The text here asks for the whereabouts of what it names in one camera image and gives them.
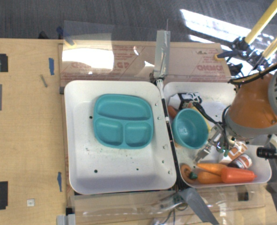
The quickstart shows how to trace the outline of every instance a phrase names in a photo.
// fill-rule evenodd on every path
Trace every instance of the teal divided plate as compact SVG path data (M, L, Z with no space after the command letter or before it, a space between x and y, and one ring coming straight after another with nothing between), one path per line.
M104 146L141 149L153 137L153 114L144 99L122 94L100 96L94 107L93 130Z

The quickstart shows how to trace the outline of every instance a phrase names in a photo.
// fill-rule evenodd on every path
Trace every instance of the toy vegetable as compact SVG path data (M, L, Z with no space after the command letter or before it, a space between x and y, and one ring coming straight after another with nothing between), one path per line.
M198 163L197 166L206 170L207 172L211 172L220 176L222 168L226 167L226 165L220 163Z
M221 178L224 183L243 183L252 182L256 178L256 175L251 170L224 167L221 170Z
M219 175L210 172L198 173L198 182L201 184L222 183L222 178Z
M174 107L168 106L168 114L171 116L172 119L174 119L177 115L177 111Z
M182 164L180 167L181 176L187 183L194 183L197 178L197 174L192 172L192 169L187 164Z

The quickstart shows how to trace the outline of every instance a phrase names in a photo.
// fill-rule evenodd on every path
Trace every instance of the gray floor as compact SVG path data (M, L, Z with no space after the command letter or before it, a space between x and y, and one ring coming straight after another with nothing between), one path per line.
M167 20L177 26L182 40L192 34L214 42L214 37L183 26L181 9L251 29L273 0L0 0L0 38L38 38L44 31L58 38L56 28L64 21L165 29ZM277 14L263 33L277 36ZM254 43L264 48L260 41ZM273 165L275 181L277 164ZM277 206L277 183L269 188Z

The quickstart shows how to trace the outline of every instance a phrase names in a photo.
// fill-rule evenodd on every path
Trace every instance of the plastic sheet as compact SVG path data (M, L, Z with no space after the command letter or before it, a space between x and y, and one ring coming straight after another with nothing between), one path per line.
M158 31L65 21L60 51L61 86L73 80L150 81L159 73L154 71L157 65L166 66L161 74L165 81L230 79L226 61L214 59L215 54L223 51L219 44L184 43L180 38L186 36L176 29L162 30L168 32L169 40L160 40Z
M252 209L260 211L262 217L260 213L253 216L257 217L261 224L266 223L265 214L269 211L265 207L267 191L264 186L216 187L197 191L219 224L249 224L247 219ZM70 197L70 203L76 216L76 224L116 222L183 225L202 222L190 205L175 191L76 195Z

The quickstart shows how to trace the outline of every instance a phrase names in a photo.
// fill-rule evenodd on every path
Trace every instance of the wooden surface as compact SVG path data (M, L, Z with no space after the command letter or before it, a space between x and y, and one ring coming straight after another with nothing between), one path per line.
M59 95L60 40L0 39L0 53L8 56L8 73L0 73L0 181L8 181L8 206L0 210L0 225L56 224L65 214L66 173ZM49 58L54 59L54 75ZM43 75L47 87L40 78ZM62 174L62 192L57 181ZM35 199L27 207L27 199ZM214 215L221 224L277 224L271 195L262 189L260 206ZM178 217L176 224L200 223L194 215ZM148 225L150 220L119 222Z

